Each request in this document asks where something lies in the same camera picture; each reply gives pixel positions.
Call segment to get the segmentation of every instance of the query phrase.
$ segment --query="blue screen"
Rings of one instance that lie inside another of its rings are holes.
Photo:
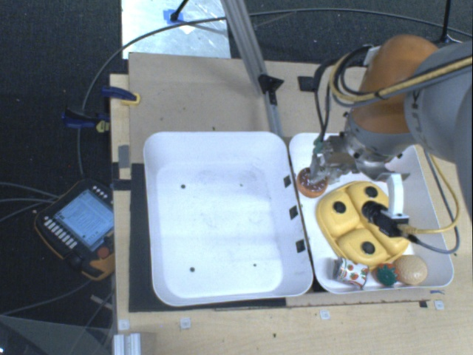
[[[54,218],[90,250],[95,250],[103,236],[113,229],[113,211],[89,190],[68,203]]]

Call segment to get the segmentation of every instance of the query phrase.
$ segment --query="white tray with objects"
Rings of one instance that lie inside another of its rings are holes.
[[[144,146],[152,282],[173,306],[305,293],[313,270],[287,148],[267,132],[160,132]]]
[[[290,159],[295,175],[310,165],[313,142],[317,138],[318,133],[302,133],[293,137],[289,145]],[[438,228],[438,220],[435,210],[427,189],[425,179],[423,177],[422,168],[414,147],[408,148],[401,159],[395,158],[387,168],[398,173],[409,173],[409,177],[403,182],[404,186],[404,213],[408,214],[409,223],[419,228]],[[317,203],[328,192],[353,181],[371,181],[363,174],[348,174],[341,177],[338,183],[329,185],[327,191],[315,199],[305,197],[299,193],[299,200],[304,216],[304,223],[309,240],[310,251],[313,258],[313,267],[315,275],[320,285],[329,292],[342,294],[361,292],[362,290],[354,285],[345,284],[334,280],[333,267],[337,259],[337,255],[332,250],[330,244],[325,239],[316,220]],[[386,194],[387,185],[383,182],[376,182]],[[419,238],[438,248],[446,249],[445,241],[442,234],[424,234]],[[430,251],[424,247],[410,244],[405,254],[415,254],[421,257],[427,264],[428,277],[420,285],[404,285],[401,283],[394,284],[393,287],[386,287],[375,280],[368,274],[367,282],[363,291],[380,291],[393,288],[438,288],[448,285],[453,278],[453,265],[450,257],[445,254],[439,254]]]

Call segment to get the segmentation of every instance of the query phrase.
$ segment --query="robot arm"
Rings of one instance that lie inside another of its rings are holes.
[[[455,69],[452,65],[458,60],[466,66]],[[334,67],[331,87],[337,66],[343,63],[341,60]],[[330,136],[313,154],[311,183],[332,183],[348,172],[386,180],[389,171],[385,164],[418,143],[433,155],[456,164],[471,217],[472,43],[438,49],[413,35],[391,38],[372,59],[360,90],[349,92],[355,96],[353,100],[359,100],[357,96],[369,95],[370,91],[390,91],[391,86],[413,80],[416,75],[438,70],[444,72],[441,77],[413,83],[406,92],[374,92],[372,101],[352,105],[344,132]]]

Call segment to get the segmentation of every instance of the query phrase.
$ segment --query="metal bracket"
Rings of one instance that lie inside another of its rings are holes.
[[[278,88],[280,88],[284,81],[266,74],[261,74],[258,77],[258,82],[263,94],[269,92],[269,103],[271,105],[277,105],[278,101],[276,99],[276,91]]]

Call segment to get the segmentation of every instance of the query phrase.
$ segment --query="yellow cable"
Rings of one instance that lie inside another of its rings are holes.
[[[429,155],[429,156],[430,156],[430,159],[431,159],[432,163],[434,164],[435,168],[437,169],[438,174],[442,178],[442,180],[445,183],[447,189],[449,190],[450,194],[453,197],[453,201],[455,202],[455,208],[456,208],[455,218],[452,221],[452,223],[450,223],[449,225],[444,226],[443,228],[440,228],[440,229],[418,229],[418,228],[412,227],[410,225],[399,225],[398,226],[399,229],[401,231],[403,231],[404,233],[406,233],[406,234],[438,234],[438,233],[444,233],[445,231],[453,229],[458,224],[458,219],[460,218],[460,207],[458,205],[457,195],[455,194],[455,191],[453,190],[450,183],[447,181],[447,179],[445,177],[445,174],[443,173],[442,169],[439,167],[439,165],[438,165],[437,161],[435,160],[435,158],[432,157],[431,155]]]
[[[332,93],[343,100],[346,101],[352,101],[353,103],[358,103],[358,102],[365,102],[374,98],[380,98],[386,95],[389,95],[391,93],[400,91],[404,88],[408,87],[413,87],[416,86],[420,83],[423,83],[424,81],[429,81],[434,78],[439,78],[441,76],[447,75],[451,72],[460,70],[464,67],[471,66],[473,64],[473,57],[468,57],[465,59],[461,59],[460,61],[456,61],[454,63],[448,64],[444,67],[441,67],[437,70],[428,72],[427,74],[424,75],[419,75],[415,76],[412,79],[409,79],[407,81],[402,81],[401,83],[394,84],[389,87],[385,87],[383,89],[380,89],[377,92],[368,92],[365,93],[364,95],[346,95],[343,92],[341,92],[338,87],[336,86],[335,83],[335,74],[337,73],[340,64],[343,62],[343,60],[348,56],[349,54],[346,54],[343,58],[341,58],[333,67],[332,72],[330,74],[330,89],[332,90]]]

